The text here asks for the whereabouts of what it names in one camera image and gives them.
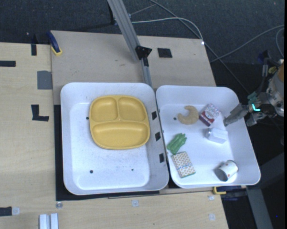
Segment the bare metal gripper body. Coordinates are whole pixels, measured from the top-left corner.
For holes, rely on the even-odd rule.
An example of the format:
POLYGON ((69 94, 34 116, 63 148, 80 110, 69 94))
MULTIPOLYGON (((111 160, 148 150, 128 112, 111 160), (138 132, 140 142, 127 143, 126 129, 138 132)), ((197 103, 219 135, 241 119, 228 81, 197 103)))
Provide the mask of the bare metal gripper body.
POLYGON ((284 95, 268 89, 266 92, 255 91, 247 96, 249 117, 247 126, 254 126, 260 120, 276 116, 284 117, 284 95))

